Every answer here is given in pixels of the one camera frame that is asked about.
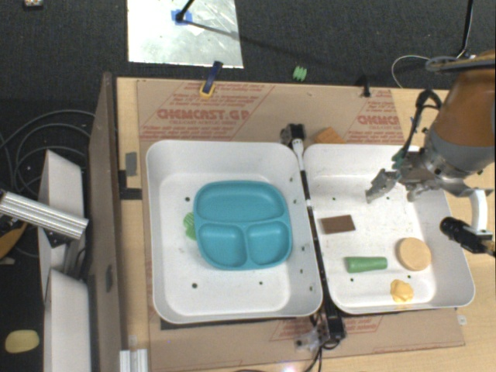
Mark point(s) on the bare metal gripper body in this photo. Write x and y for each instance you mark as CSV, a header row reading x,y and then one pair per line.
x,y
424,173

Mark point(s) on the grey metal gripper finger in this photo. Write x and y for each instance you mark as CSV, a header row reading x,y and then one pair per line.
x,y
418,192
381,184

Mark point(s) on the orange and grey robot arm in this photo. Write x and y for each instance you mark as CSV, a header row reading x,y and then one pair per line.
x,y
465,114

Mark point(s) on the white plastic tray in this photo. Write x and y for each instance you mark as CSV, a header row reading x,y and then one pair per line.
x,y
387,207
174,285

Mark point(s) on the brown rectangular biscuit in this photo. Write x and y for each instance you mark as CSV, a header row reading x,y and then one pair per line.
x,y
338,224

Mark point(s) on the tan round biscuit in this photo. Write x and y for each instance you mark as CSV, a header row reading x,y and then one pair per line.
x,y
413,254

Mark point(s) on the orange waffle biscuit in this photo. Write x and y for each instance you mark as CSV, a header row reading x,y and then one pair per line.
x,y
328,136

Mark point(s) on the thin black and white rod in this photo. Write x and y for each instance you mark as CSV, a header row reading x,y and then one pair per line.
x,y
310,204

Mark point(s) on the green cone-shaped toy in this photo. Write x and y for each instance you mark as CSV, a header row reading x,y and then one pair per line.
x,y
366,264

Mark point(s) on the yellow toy food lump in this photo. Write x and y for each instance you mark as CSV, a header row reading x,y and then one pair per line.
x,y
401,291

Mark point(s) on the green ribbed toy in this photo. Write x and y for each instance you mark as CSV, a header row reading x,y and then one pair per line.
x,y
300,73

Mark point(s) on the blue divided plate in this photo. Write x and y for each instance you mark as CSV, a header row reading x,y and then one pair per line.
x,y
240,223

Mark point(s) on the brown cardboard board red print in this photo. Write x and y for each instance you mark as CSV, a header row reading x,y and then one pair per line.
x,y
240,111

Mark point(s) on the green toy vegetable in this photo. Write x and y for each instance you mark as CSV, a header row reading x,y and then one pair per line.
x,y
189,225

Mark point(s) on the pale yellow oval toy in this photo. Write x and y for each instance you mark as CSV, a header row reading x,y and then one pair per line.
x,y
22,341

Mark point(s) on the black cylinder on white bracket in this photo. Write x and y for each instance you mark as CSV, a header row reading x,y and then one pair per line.
x,y
463,233

